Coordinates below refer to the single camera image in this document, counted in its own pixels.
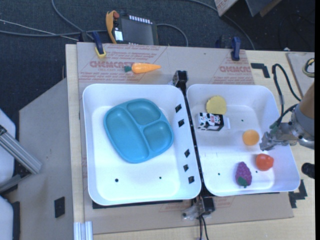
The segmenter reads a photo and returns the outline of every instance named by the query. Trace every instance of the blue clamp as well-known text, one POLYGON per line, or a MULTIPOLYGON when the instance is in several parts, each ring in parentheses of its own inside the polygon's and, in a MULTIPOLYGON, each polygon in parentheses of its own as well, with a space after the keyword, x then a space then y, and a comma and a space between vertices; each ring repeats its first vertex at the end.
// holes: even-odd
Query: blue clamp
POLYGON ((233 61, 240 60, 240 57, 239 57, 240 44, 241 44, 240 38, 235 36, 231 42, 231 47, 233 49, 233 51, 231 52, 231 58, 233 61))
POLYGON ((96 54, 98 55, 99 58, 104 58, 106 57, 107 53, 102 45, 102 42, 101 42, 101 39, 100 39, 100 36, 98 34, 97 31, 93 31, 92 32, 92 36, 93 36, 93 39, 94 39, 94 42, 95 42, 95 52, 96 54))

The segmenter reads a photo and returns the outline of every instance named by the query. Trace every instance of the blue plate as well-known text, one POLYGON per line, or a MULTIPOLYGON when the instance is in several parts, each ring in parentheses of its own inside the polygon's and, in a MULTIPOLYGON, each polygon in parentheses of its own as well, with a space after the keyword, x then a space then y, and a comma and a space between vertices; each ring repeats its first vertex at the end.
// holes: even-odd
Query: blue plate
POLYGON ((113 147, 129 163, 154 158, 174 142, 167 118, 148 99, 134 99, 111 108, 103 122, 113 147))

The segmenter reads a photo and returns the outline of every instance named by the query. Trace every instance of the device screen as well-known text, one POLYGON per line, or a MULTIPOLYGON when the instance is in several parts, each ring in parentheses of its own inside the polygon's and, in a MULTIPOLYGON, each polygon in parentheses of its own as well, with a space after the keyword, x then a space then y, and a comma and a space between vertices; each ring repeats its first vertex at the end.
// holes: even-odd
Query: device screen
POLYGON ((122 18, 121 27, 123 40, 139 45, 154 45, 152 26, 150 24, 122 18))

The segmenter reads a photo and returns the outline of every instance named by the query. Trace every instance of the toy carrot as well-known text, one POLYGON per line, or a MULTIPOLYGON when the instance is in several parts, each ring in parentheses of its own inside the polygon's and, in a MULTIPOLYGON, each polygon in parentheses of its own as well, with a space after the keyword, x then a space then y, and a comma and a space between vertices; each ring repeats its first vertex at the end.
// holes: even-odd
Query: toy carrot
POLYGON ((131 66, 125 66, 124 71, 133 71, 134 73, 146 73, 149 71, 154 71, 160 69, 160 65, 150 64, 150 63, 133 63, 131 66))

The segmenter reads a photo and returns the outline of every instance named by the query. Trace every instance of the white tray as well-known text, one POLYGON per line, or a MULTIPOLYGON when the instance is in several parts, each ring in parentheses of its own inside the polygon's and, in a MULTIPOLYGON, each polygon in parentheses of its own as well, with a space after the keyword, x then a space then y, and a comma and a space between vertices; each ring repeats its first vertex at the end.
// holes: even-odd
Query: white tray
POLYGON ((201 179, 184 96, 171 85, 92 84, 83 91, 88 192, 103 206, 188 200, 201 190, 201 179), (154 102, 171 125, 172 146, 141 163, 123 160, 105 128, 106 112, 134 99, 154 102))
POLYGON ((194 84, 187 89, 187 99, 194 122, 198 113, 206 112, 212 96, 222 96, 227 105, 225 117, 230 129, 220 131, 195 129, 204 184, 216 196, 233 196, 294 191, 300 176, 290 146, 276 146, 261 151, 259 143, 244 144, 242 134, 256 130, 262 138, 269 126, 279 118, 273 94, 259 85, 194 84), (265 153, 274 158, 268 171, 256 167, 255 155, 265 153), (244 188, 236 183, 237 164, 245 162, 252 174, 252 184, 244 188))

